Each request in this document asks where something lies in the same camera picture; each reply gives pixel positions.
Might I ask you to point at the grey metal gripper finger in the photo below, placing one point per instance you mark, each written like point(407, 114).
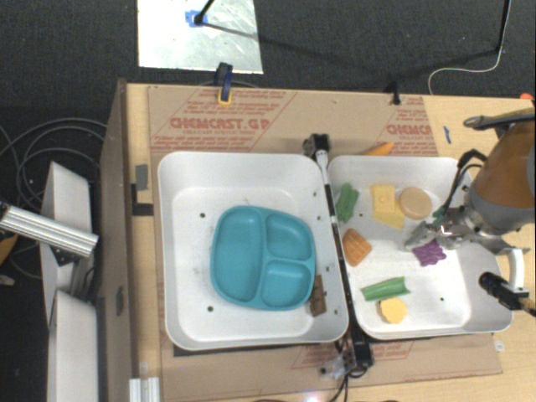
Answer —
point(416, 240)
point(430, 227)

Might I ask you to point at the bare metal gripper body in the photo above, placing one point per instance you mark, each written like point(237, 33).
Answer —
point(462, 228)

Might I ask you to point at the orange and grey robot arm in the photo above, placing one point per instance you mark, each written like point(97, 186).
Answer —
point(508, 170)

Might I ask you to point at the purple grapes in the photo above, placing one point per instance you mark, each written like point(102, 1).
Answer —
point(429, 254)

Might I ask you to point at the beige round biscuit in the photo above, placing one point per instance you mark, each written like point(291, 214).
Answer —
point(415, 202)

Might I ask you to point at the yellow cheese block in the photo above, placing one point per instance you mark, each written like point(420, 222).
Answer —
point(384, 205)

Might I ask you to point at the green celery stick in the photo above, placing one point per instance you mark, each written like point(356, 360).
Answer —
point(383, 289)

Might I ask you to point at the orange waffle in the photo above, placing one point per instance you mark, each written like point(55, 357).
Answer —
point(356, 247)

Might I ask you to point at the white plastic tray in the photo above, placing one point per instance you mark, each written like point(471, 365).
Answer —
point(435, 308)
point(197, 308)

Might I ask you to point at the yellow round biscuit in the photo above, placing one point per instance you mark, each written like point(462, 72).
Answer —
point(394, 310)

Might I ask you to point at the green beans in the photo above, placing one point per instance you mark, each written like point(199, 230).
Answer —
point(346, 202)

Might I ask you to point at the thin black and white rod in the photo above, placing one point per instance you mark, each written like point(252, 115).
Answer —
point(335, 220)

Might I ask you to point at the orange carrot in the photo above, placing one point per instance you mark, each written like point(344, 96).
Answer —
point(380, 149)

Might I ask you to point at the brown chocolate bar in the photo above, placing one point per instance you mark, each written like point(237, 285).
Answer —
point(318, 297)

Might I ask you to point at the blue divided plate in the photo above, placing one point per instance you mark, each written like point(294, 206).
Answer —
point(243, 258)

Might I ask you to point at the brown cardboard board red print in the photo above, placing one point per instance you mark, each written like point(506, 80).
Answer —
point(268, 115)

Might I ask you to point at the black cylinder on white bracket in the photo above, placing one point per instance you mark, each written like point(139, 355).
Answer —
point(498, 286)

